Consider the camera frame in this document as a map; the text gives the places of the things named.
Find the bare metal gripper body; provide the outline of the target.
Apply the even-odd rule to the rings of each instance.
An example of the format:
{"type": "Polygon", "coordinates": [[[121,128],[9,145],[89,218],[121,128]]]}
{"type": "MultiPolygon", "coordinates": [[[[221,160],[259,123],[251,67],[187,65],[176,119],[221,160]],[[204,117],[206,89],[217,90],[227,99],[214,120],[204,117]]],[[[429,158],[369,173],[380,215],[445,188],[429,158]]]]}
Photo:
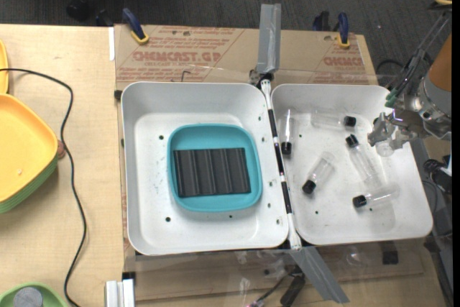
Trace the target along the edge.
{"type": "Polygon", "coordinates": [[[391,122],[420,138],[428,135],[438,139],[451,138],[451,117],[422,96],[398,98],[392,108],[391,122]]]}

